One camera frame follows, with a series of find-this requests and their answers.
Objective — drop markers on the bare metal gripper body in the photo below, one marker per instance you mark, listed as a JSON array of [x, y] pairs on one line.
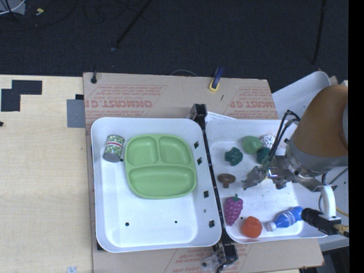
[[284, 168]]

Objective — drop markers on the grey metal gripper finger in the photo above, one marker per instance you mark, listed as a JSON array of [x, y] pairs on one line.
[[253, 178], [281, 183]]

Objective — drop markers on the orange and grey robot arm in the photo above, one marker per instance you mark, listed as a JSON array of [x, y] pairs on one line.
[[321, 129]]

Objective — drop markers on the white plastic tray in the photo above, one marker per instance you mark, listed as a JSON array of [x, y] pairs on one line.
[[264, 200], [153, 223]]

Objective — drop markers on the dark green broccoli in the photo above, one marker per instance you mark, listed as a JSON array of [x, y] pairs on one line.
[[233, 156], [262, 155]]

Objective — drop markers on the brown mushroom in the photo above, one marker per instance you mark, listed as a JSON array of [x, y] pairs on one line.
[[226, 178]]

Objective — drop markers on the white dotted egg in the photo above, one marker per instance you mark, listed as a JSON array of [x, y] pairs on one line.
[[267, 140]]

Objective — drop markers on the light green pepper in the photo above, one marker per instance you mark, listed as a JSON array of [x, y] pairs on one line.
[[250, 144]]

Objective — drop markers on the blue plastic bottle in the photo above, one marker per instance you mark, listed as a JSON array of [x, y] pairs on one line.
[[287, 218]]

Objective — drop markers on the purple grapes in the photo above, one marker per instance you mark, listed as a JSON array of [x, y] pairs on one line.
[[233, 209]]

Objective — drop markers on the orange pepper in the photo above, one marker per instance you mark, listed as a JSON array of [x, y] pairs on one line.
[[251, 227]]

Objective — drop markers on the green divided plate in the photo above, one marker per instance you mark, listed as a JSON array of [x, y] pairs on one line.
[[159, 178]]

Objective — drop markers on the brown cardboard board red print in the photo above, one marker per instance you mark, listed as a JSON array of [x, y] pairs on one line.
[[159, 101]]

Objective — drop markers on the green and white can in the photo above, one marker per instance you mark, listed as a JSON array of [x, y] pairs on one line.
[[113, 149]]

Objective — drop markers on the black cylinder on white bracket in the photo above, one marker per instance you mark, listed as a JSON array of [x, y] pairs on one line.
[[327, 203]]

